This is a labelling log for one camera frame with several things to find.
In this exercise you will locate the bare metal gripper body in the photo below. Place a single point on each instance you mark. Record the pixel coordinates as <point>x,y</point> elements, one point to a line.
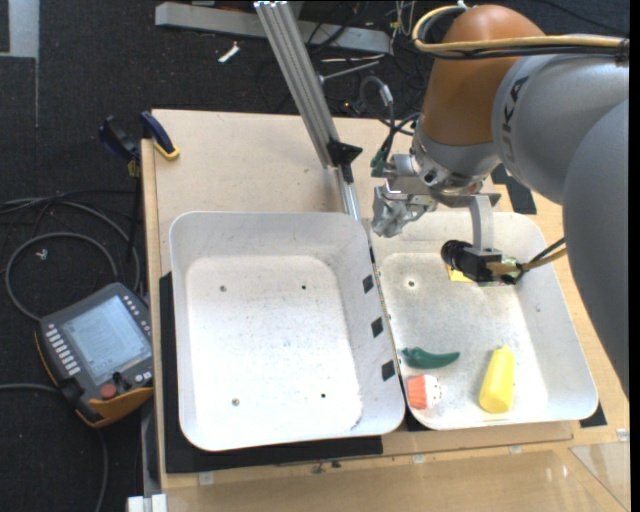
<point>407,186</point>

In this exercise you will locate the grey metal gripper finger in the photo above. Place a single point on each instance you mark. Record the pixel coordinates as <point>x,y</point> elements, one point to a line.
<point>386,220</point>
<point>416,211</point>

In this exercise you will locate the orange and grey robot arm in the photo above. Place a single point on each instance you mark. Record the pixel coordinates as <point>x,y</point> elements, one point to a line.
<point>550,125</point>

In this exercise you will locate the yellow flat piece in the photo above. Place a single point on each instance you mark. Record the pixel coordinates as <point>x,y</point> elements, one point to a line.
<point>457,276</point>

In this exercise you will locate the white plastic tray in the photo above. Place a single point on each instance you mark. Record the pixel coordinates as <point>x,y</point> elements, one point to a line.
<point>465,320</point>
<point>270,340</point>

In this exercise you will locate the green chili pepper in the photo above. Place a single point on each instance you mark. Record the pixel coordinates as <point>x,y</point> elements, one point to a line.
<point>430,358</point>

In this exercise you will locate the pale wood board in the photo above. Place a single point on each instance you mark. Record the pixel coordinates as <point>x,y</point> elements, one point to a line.
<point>240,165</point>

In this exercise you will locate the orange and white cupcake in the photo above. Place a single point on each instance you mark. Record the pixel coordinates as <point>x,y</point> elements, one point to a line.
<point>422,392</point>

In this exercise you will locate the yellow squeeze bottle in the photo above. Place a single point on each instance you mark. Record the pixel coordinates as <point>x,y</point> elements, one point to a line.
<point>497,380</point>

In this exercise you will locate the black cylinder on white bracket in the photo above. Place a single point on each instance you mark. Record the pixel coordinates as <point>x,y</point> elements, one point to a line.
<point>481,225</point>

